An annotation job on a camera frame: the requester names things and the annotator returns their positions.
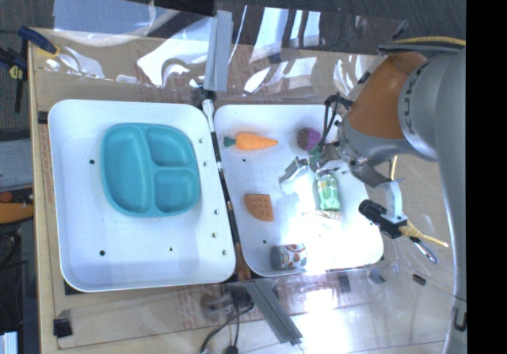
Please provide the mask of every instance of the blue plate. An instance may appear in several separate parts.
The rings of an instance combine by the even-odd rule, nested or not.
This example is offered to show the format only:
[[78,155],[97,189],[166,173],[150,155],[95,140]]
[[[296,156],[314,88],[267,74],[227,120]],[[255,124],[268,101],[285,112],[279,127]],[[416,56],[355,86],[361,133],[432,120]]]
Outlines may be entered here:
[[170,126],[112,126],[102,139],[101,175],[109,202],[125,215],[179,215],[200,197],[192,144]]

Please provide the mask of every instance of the green bottle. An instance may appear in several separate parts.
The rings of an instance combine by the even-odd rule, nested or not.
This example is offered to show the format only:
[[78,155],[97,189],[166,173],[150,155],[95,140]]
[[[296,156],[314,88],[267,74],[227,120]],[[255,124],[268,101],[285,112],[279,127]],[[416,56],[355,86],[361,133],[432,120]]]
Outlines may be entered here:
[[332,173],[316,173],[318,198],[321,211],[337,211],[340,208],[338,200],[338,182]]

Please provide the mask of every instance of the orange carrot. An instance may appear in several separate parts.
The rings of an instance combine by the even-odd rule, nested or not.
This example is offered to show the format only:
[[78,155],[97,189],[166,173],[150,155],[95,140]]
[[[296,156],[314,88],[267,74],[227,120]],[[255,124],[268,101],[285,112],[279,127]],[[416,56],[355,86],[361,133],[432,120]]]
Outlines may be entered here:
[[223,145],[225,147],[236,145],[237,148],[242,150],[259,150],[261,148],[272,147],[278,144],[278,140],[270,139],[262,135],[255,135],[254,133],[247,133],[240,131],[236,135],[236,139],[225,137]]

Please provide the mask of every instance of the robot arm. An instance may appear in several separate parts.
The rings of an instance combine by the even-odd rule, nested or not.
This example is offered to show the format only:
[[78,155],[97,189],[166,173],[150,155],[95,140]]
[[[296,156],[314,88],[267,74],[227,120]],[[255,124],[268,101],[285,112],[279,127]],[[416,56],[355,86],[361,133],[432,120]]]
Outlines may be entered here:
[[[315,171],[342,160],[366,185],[391,190],[392,181],[377,165],[398,154],[438,163],[455,271],[444,352],[459,354],[467,352],[465,67],[466,48],[428,59],[415,51],[389,55],[360,82],[363,87],[339,124],[336,140],[310,152]],[[361,213],[374,215],[368,208]],[[376,214],[389,219],[385,211]]]

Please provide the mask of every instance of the white tray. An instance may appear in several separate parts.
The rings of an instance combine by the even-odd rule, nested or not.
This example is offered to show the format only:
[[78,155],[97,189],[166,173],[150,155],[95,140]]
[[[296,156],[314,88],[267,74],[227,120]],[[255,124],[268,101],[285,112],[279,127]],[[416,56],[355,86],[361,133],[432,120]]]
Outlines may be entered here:
[[[208,122],[190,105],[65,100],[49,112],[60,267],[79,291],[218,283],[235,267]],[[201,192],[180,215],[116,210],[101,182],[101,140],[121,123],[165,124],[194,148]]]
[[[316,219],[305,212],[314,211],[318,197],[313,193],[314,173],[308,169],[293,186],[279,186],[278,178],[294,160],[308,158],[298,148],[296,133],[313,128],[322,133],[323,105],[225,105],[215,113],[224,175],[231,194],[234,215],[246,263],[261,276],[282,276],[302,272],[321,273],[329,269],[354,268],[377,262],[383,242],[377,226],[357,210],[368,198],[363,183],[346,165],[336,173],[341,221]],[[239,131],[251,131],[277,139],[278,145],[264,150],[245,151],[225,147],[223,138]],[[334,139],[336,128],[327,140]],[[275,220],[255,219],[243,197],[247,193],[269,194]],[[300,268],[274,270],[269,260],[272,246],[304,243],[307,264]]]

